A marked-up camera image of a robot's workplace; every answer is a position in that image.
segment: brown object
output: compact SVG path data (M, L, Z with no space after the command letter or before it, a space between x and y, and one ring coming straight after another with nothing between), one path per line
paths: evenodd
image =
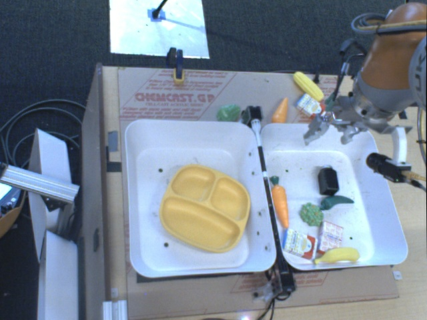
M383 25L425 20L427 5L407 3L396 8ZM425 31L377 35L361 71L363 80L378 89L409 89L408 68Z

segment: yellow corn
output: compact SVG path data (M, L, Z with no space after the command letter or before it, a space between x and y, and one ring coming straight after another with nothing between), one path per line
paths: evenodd
M297 71L294 73L294 81L304 93L313 97L317 102L320 102L324 98L322 90L320 90L320 88L302 72Z

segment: toy broccoli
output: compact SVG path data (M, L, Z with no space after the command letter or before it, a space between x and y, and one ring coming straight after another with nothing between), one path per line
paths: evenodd
M317 205L306 203L302 205L300 216L310 227L318 227L323 221L323 212Z

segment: toy carrot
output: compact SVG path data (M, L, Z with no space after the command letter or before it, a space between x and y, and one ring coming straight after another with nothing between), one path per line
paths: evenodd
M279 177L274 175L270 178L270 181L273 184L272 197L276 215L279 217L279 221L282 226L287 229L289 227L289 215L286 190L279 185Z
M286 116L288 115L288 98L285 97L282 102L280 102L278 108L273 114L272 123L285 123Z

